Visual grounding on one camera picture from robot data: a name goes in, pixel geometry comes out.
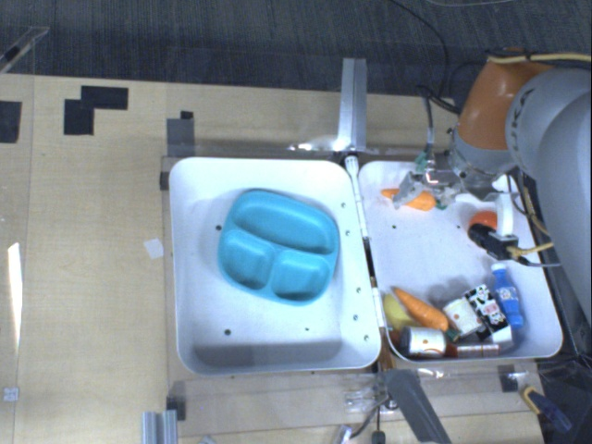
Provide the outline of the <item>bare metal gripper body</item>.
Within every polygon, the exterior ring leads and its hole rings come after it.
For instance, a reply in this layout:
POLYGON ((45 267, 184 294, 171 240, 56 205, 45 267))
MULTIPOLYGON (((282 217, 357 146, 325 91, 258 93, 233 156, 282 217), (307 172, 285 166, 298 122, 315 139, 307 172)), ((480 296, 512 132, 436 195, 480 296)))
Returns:
POLYGON ((450 164, 448 151, 421 152, 419 155, 420 183, 426 190, 444 190, 463 188, 461 178, 450 164))

